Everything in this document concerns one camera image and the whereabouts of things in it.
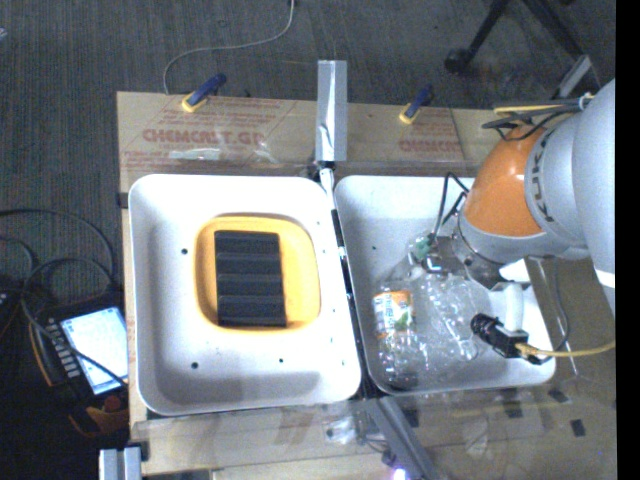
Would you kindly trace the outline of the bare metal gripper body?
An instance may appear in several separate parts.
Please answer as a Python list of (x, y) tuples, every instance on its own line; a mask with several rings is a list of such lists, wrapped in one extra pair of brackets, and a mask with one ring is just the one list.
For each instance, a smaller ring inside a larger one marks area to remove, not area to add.
[(457, 234), (430, 237), (423, 267), (429, 273), (470, 279), (488, 290), (507, 282), (500, 273), (503, 264), (484, 258)]

